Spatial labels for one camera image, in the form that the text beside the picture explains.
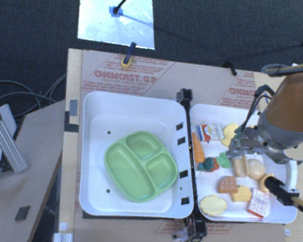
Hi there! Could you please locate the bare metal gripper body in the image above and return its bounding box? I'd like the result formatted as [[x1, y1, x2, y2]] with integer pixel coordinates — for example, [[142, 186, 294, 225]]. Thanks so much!
[[228, 124, 303, 167]]

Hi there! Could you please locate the green broccoli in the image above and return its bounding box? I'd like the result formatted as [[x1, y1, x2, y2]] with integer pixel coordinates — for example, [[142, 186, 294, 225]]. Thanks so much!
[[214, 151, 234, 170]]

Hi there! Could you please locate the beige hot dog bun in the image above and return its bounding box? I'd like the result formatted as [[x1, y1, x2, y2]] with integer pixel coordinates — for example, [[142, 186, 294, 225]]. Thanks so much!
[[230, 154, 250, 179]]

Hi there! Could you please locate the beige round bread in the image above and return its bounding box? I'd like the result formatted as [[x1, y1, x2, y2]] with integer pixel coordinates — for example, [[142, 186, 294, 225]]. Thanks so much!
[[245, 158, 268, 182]]

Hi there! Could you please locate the red strawberry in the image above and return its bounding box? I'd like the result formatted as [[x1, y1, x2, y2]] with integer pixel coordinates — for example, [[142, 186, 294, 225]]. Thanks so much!
[[197, 155, 221, 174]]

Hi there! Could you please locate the red white blue carton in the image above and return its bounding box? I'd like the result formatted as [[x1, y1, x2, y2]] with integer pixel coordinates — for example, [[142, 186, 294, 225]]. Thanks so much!
[[194, 121, 227, 145]]

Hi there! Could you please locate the orange waffle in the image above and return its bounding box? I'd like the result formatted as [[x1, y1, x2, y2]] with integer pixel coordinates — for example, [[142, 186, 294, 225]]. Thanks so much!
[[216, 174, 241, 196]]

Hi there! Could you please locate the orange carrot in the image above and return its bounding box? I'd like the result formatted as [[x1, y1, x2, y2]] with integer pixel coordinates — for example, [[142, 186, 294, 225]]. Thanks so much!
[[189, 132, 208, 164]]

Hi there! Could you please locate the thin black rod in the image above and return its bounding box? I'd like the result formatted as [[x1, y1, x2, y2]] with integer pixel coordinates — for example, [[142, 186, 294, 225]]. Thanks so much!
[[171, 100, 212, 227]]

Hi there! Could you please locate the yellow cheese slice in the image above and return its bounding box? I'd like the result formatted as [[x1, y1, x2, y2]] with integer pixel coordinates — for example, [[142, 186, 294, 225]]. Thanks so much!
[[229, 184, 254, 205]]

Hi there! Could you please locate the red and white carton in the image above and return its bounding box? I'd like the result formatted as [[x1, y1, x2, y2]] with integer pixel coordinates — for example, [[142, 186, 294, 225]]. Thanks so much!
[[245, 187, 273, 220]]

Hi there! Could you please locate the yellow potato slice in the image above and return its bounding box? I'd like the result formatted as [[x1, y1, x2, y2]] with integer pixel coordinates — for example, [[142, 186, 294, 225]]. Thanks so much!
[[198, 193, 229, 218]]

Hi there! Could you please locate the white plastic tray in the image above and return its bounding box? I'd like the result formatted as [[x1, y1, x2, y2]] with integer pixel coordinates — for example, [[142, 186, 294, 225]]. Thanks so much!
[[180, 102, 303, 228], [73, 89, 204, 225]]

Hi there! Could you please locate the green divided plate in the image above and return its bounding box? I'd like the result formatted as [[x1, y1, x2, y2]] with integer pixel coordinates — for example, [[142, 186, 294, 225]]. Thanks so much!
[[100, 128, 182, 207]]

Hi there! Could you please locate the brown cardboard board, red print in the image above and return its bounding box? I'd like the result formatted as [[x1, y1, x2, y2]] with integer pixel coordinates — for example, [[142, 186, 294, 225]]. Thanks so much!
[[66, 49, 303, 242]]

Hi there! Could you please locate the black cylinder on white bracket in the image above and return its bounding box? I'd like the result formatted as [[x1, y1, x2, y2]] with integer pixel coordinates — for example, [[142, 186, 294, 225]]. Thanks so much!
[[262, 157, 303, 207]]

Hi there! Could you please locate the black block with thin wires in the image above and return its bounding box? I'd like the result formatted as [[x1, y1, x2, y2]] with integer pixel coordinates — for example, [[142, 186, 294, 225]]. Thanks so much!
[[182, 217, 209, 241], [176, 88, 195, 105]]

